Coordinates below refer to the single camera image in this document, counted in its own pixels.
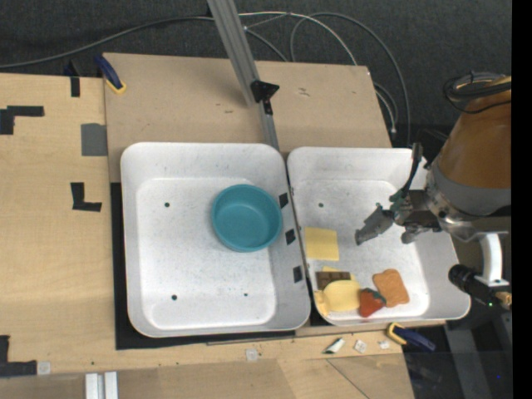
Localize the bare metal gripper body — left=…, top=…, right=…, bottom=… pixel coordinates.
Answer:
left=391, top=189, right=479, bottom=241

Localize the white plastic tray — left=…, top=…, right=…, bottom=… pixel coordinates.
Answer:
left=286, top=145, right=472, bottom=328
left=120, top=140, right=313, bottom=339

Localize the yellow cheese slice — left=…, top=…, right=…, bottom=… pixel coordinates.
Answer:
left=303, top=226, right=341, bottom=263

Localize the orange toast slice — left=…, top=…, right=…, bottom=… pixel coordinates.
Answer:
left=372, top=268, right=411, bottom=308

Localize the brown chocolate bar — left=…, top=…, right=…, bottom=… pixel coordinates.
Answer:
left=314, top=270, right=352, bottom=292

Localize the yellow toy bread piece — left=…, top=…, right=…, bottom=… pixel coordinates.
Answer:
left=322, top=279, right=362, bottom=313

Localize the red strawberry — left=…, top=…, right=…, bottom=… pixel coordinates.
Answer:
left=358, top=288, right=388, bottom=319

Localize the yellow flat toy piece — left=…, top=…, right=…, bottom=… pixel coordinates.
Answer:
left=313, top=289, right=331, bottom=318

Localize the teal bowl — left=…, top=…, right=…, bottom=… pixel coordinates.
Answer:
left=209, top=183, right=284, bottom=254

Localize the brown cardboard board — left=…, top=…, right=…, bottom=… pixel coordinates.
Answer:
left=102, top=52, right=405, bottom=341

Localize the black cylinder on white bracket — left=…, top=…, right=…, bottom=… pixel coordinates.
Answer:
left=447, top=231, right=513, bottom=308

